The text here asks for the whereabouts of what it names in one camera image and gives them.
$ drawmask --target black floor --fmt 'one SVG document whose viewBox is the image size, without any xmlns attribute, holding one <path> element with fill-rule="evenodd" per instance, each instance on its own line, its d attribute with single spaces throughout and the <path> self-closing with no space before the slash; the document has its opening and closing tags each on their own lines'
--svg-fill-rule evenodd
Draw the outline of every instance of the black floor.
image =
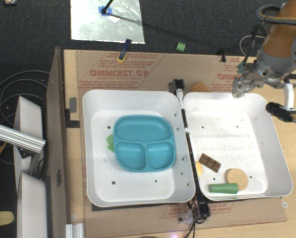
<svg viewBox="0 0 296 238">
<path fill-rule="evenodd" d="M 131 45 L 134 52 L 175 53 L 178 42 L 186 43 L 186 53 L 216 54 L 224 48 L 227 55 L 241 55 L 240 39 L 259 23 L 256 10 L 266 4 L 281 5 L 287 0 L 140 0 L 146 44 Z M 70 0 L 18 0 L 17 6 L 5 7 L 0 0 L 0 83 L 25 70 L 48 72 L 55 46 L 62 49 L 120 50 L 116 43 L 73 41 L 70 39 Z M 30 93 L 44 97 L 47 75 L 27 73 L 11 78 L 0 86 L 0 106 L 8 97 Z M 43 106 L 43 100 L 28 96 Z M 10 123 L 16 96 L 1 109 Z M 0 122 L 8 125 L 2 114 Z M 12 162 L 12 148 L 1 158 Z M 13 166 L 0 161 L 0 211 L 16 215 Z M 0 237 L 16 237 L 16 222 L 0 227 Z"/>
</svg>

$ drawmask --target green object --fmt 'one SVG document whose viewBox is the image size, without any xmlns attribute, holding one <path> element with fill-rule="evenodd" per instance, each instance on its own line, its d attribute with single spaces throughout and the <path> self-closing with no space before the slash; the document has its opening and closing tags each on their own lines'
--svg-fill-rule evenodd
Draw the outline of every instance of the green object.
<svg viewBox="0 0 296 238">
<path fill-rule="evenodd" d="M 237 69 L 238 69 L 237 73 L 241 74 L 242 71 L 243 71 L 243 69 L 245 69 L 245 62 L 242 61 L 242 62 L 237 66 Z"/>
<path fill-rule="evenodd" d="M 185 50 L 185 44 L 182 42 L 179 42 L 177 45 L 177 51 L 183 52 Z"/>
<path fill-rule="evenodd" d="M 237 183 L 210 184 L 209 185 L 209 192 L 237 194 L 238 193 L 238 184 Z"/>
<path fill-rule="evenodd" d="M 106 139 L 106 142 L 108 144 L 108 150 L 110 150 L 111 152 L 115 152 L 114 149 L 114 136 L 111 134 L 108 136 L 108 138 Z"/>
</svg>

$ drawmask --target round cookie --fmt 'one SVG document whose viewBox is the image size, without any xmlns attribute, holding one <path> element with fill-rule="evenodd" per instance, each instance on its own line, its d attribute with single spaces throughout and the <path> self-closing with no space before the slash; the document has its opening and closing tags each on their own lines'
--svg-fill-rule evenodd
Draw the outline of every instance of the round cookie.
<svg viewBox="0 0 296 238">
<path fill-rule="evenodd" d="M 244 190 L 248 186 L 248 178 L 246 173 L 241 169 L 229 169 L 226 174 L 228 183 L 237 183 L 239 190 Z"/>
</svg>

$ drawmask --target green clip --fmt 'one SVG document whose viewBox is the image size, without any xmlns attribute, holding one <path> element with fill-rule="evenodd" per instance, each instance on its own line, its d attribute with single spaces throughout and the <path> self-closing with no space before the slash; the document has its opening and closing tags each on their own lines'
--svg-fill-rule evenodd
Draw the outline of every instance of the green clip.
<svg viewBox="0 0 296 238">
<path fill-rule="evenodd" d="M 238 74 L 241 74 L 242 71 L 243 71 L 243 69 L 245 69 L 245 63 L 244 63 L 244 61 L 242 61 L 242 62 L 237 66 L 237 69 L 238 69 L 237 73 L 238 73 Z"/>
<path fill-rule="evenodd" d="M 115 152 L 114 149 L 114 136 L 111 134 L 108 136 L 108 138 L 106 139 L 106 142 L 108 144 L 108 150 L 110 150 L 111 152 Z"/>
<path fill-rule="evenodd" d="M 185 44 L 182 42 L 179 42 L 177 45 L 177 51 L 183 52 L 185 50 Z"/>
</svg>

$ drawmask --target white foam block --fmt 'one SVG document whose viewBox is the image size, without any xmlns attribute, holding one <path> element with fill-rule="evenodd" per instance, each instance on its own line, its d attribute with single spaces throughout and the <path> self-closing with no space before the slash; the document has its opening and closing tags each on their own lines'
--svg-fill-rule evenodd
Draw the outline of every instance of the white foam block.
<svg viewBox="0 0 296 238">
<path fill-rule="evenodd" d="M 48 237 L 45 183 L 21 173 L 17 208 L 17 238 Z"/>
<path fill-rule="evenodd" d="M 43 138 L 41 108 L 20 96 L 18 99 L 13 128 L 30 136 Z M 43 152 L 41 152 L 40 154 L 36 154 L 33 158 L 27 157 L 22 159 L 18 148 L 13 146 L 14 172 L 17 190 L 19 188 L 21 172 L 35 176 L 38 173 L 38 163 L 43 159 L 43 155 Z"/>
</svg>

